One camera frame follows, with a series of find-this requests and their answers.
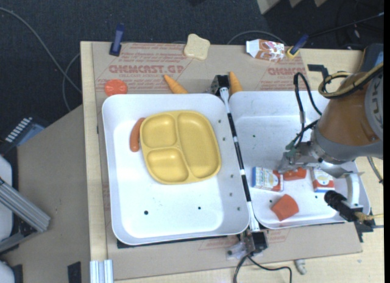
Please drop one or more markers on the white and blue carton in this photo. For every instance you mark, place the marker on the white and blue carton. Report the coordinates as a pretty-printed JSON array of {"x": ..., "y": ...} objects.
[{"x": 267, "y": 179}]

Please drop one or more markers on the orange carrot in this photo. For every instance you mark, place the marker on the orange carrot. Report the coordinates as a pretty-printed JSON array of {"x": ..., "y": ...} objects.
[
  {"x": 235, "y": 83},
  {"x": 175, "y": 86}
]

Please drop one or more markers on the small white and orange carton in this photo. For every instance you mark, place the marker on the small white and orange carton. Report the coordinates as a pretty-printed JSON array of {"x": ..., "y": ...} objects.
[{"x": 323, "y": 182}]

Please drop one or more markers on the thin black and white rod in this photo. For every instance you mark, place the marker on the thin black and white rod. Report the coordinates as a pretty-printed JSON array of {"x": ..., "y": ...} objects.
[{"x": 238, "y": 150}]

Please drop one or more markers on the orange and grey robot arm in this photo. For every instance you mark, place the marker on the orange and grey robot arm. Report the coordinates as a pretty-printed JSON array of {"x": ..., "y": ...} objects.
[{"x": 347, "y": 123}]

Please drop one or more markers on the black cylinder on white bracket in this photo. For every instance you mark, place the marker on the black cylinder on white bracket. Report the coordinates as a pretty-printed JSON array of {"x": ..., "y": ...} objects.
[{"x": 338, "y": 201}]

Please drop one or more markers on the orange sausage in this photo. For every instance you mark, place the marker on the orange sausage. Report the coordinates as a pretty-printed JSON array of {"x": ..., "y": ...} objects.
[{"x": 134, "y": 137}]

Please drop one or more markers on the brown cardboard board red print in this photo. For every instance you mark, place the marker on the brown cardboard board red print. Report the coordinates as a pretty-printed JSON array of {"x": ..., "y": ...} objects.
[{"x": 195, "y": 260}]

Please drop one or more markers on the small orange block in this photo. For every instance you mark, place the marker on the small orange block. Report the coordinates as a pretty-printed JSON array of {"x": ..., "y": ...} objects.
[{"x": 297, "y": 175}]

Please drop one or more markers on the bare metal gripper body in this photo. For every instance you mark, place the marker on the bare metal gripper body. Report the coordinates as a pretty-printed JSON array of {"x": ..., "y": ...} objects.
[{"x": 304, "y": 156}]

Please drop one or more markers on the beige bread slice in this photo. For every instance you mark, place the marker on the beige bread slice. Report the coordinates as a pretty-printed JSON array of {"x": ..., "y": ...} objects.
[{"x": 197, "y": 47}]

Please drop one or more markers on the yellow divided plate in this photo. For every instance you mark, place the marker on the yellow divided plate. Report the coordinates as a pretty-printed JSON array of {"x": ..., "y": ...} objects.
[{"x": 179, "y": 146}]

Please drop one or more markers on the white plastic tray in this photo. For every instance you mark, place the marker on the white plastic tray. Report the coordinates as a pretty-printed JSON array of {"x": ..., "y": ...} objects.
[
  {"x": 265, "y": 117},
  {"x": 170, "y": 214}
]

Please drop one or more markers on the orange wedge piece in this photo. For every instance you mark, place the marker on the orange wedge piece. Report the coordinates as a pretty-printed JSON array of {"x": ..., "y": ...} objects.
[{"x": 285, "y": 207}]

